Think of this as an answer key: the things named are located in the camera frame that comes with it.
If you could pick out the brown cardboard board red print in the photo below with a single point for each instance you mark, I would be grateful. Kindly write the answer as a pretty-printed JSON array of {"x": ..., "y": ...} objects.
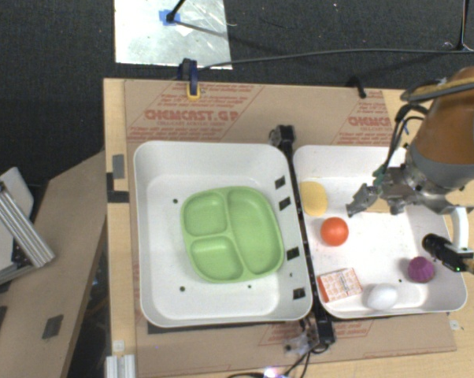
[{"x": 237, "y": 116}]

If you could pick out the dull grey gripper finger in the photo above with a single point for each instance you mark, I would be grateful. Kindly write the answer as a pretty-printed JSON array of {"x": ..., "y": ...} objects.
[
  {"x": 362, "y": 200},
  {"x": 397, "y": 207}
]

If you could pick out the black cylinder on white bracket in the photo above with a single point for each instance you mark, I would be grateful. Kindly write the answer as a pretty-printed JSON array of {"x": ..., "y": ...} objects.
[{"x": 443, "y": 248}]

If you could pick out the green divided plate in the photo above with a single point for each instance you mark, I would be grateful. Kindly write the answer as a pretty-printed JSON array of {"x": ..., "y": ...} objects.
[{"x": 245, "y": 227}]

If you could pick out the orange and white carton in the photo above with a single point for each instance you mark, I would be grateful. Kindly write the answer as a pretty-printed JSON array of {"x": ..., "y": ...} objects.
[{"x": 339, "y": 286}]

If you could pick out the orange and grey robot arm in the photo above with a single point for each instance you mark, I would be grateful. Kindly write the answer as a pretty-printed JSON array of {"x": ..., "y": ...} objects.
[{"x": 449, "y": 132}]

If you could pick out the orange toy fruit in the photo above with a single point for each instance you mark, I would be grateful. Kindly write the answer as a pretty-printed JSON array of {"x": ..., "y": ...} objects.
[{"x": 334, "y": 231}]

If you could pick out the white plastic tray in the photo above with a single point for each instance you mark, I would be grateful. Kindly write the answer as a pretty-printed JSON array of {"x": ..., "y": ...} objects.
[
  {"x": 162, "y": 250},
  {"x": 378, "y": 246}
]

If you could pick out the white egg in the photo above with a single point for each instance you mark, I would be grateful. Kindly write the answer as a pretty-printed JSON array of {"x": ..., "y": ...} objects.
[{"x": 382, "y": 296}]

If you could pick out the yellow oval toy bread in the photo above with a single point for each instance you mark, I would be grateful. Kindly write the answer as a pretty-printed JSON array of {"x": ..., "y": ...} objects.
[{"x": 313, "y": 198}]

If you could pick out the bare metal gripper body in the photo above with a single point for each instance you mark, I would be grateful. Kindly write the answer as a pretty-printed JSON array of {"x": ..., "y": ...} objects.
[{"x": 398, "y": 189}]

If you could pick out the purple toy grapes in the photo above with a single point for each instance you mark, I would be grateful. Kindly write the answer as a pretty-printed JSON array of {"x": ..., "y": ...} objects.
[{"x": 421, "y": 270}]

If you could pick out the thin black rod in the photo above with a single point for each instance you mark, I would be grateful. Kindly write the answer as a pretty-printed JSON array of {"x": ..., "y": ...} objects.
[{"x": 302, "y": 219}]

